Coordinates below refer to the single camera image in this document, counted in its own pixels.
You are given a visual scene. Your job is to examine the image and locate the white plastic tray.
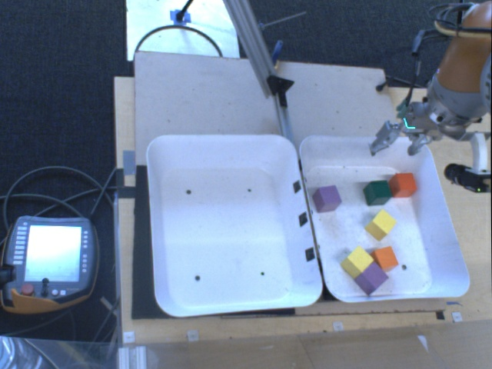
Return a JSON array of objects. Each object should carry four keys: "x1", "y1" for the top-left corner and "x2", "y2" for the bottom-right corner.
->
[
  {"x1": 145, "y1": 134, "x2": 324, "y2": 318},
  {"x1": 298, "y1": 134, "x2": 471, "y2": 304}
]

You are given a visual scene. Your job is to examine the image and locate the yellow cube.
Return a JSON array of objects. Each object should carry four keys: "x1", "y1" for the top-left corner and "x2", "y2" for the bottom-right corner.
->
[
  {"x1": 364, "y1": 208, "x2": 398, "y2": 242},
  {"x1": 340, "y1": 245, "x2": 375, "y2": 280}
]

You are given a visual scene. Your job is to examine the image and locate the orange cube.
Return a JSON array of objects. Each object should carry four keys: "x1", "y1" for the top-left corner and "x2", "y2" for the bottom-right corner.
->
[
  {"x1": 370, "y1": 245, "x2": 399, "y2": 273},
  {"x1": 388, "y1": 172, "x2": 418, "y2": 199}
]

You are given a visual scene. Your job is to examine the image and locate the green cube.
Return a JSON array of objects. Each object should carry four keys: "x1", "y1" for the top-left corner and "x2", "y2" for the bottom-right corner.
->
[{"x1": 362, "y1": 180, "x2": 394, "y2": 207}]

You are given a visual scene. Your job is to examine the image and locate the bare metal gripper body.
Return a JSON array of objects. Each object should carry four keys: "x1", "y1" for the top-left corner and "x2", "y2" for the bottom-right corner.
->
[{"x1": 397, "y1": 101, "x2": 477, "y2": 141}]

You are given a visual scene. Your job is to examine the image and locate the purple cube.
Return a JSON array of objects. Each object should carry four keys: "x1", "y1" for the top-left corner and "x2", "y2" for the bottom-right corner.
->
[
  {"x1": 311, "y1": 184, "x2": 343, "y2": 214},
  {"x1": 353, "y1": 261, "x2": 390, "y2": 297}
]

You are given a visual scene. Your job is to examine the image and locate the black cylinder on white bracket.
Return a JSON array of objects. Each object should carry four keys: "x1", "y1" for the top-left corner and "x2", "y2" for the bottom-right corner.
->
[{"x1": 444, "y1": 131, "x2": 492, "y2": 194}]

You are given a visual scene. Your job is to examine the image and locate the pale flat board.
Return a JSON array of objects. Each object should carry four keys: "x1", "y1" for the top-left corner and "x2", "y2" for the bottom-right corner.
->
[{"x1": 132, "y1": 51, "x2": 447, "y2": 317}]

